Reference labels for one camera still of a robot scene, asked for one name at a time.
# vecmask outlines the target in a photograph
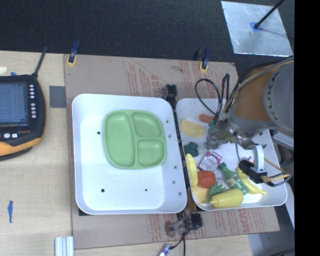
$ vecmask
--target silver metal plate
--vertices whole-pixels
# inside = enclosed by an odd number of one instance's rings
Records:
[[[293,55],[278,9],[259,26],[273,6],[221,1],[233,51],[236,54],[288,57]]]

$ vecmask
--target metal rod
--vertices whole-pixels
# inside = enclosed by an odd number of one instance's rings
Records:
[[[254,24],[254,26],[253,26],[254,29],[257,29],[257,28],[260,26],[260,24],[261,24],[266,18],[268,18],[268,16],[269,16],[270,14],[272,14],[273,11],[274,11],[275,9],[277,9],[284,1],[285,1],[285,0],[280,0],[258,23]]]

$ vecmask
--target antenna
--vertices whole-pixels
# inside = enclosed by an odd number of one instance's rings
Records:
[[[43,49],[43,52],[41,54],[40,60],[38,62],[38,65],[36,66],[36,69],[35,69],[34,73],[32,74],[36,78],[38,77],[38,71],[39,71],[40,66],[42,64],[42,61],[44,60],[45,54],[47,52],[47,49],[48,49],[48,47],[45,46],[44,49]]]

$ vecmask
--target toy bottle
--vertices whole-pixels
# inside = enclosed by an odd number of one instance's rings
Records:
[[[210,204],[214,207],[233,207],[241,204],[244,194],[238,188],[231,188],[211,197]]]
[[[241,190],[244,195],[249,192],[249,189],[244,185],[239,176],[234,171],[229,170],[224,162],[218,165],[218,169],[223,172],[225,181],[231,188]]]

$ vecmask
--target green bottle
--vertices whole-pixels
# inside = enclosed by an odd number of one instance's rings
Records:
[[[238,175],[227,168],[227,165],[223,162],[218,165],[218,169],[224,174],[225,181],[233,188],[242,191],[243,195],[249,192],[249,189],[244,185]]]

